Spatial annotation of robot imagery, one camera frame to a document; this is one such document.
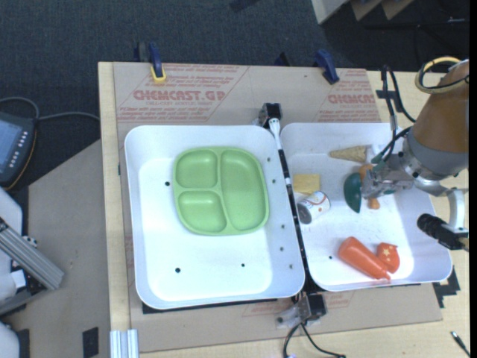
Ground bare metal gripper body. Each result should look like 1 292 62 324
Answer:
370 150 450 196

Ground red toy with yellow star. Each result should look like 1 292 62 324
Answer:
376 241 401 274

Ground green divided plate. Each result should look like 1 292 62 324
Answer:
172 145 271 236

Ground white can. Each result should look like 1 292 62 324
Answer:
295 190 332 225

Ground dark green half-round toy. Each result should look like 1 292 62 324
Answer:
342 172 364 214

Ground white plastic tray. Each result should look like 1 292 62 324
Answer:
279 122 454 292
123 124 307 310

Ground black block with thin wires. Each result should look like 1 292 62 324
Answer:
275 292 329 330
256 102 283 127

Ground orange bottle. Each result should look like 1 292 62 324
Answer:
338 236 392 281

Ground beige ice cream cone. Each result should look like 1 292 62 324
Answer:
329 145 370 163

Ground thin black and white rod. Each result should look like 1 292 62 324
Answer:
268 118 311 295

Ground brown cardboard board, red print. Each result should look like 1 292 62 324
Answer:
112 62 445 354

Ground black cylinder on white bracket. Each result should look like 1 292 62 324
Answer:
413 177 470 252

